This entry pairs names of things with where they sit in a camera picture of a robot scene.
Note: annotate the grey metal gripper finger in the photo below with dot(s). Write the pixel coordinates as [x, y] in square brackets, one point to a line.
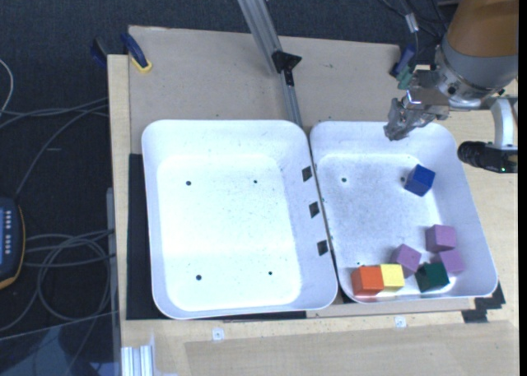
[394, 121]
[411, 121]

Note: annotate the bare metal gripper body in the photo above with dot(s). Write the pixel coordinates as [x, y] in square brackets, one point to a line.
[436, 98]

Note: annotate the yellow cube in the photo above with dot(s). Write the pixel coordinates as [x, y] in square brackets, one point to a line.
[392, 276]

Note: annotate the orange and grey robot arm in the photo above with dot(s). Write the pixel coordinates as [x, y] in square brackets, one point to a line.
[481, 24]

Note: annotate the orange cube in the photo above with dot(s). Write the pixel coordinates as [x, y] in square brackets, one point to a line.
[367, 280]

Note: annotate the white plastic tray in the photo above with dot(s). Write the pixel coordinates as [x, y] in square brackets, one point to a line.
[370, 218]
[226, 222]

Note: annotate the brown cardboard board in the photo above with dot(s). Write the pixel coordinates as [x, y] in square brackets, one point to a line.
[214, 78]

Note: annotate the purple cube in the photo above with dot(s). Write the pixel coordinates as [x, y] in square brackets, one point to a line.
[407, 259]
[440, 238]
[453, 261]

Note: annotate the blue cube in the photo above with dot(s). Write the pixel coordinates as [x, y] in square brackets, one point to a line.
[420, 180]

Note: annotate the green cube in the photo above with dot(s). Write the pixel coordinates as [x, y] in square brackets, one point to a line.
[431, 277]

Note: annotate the black cylinder on white bracket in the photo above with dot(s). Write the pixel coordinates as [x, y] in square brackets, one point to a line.
[504, 119]

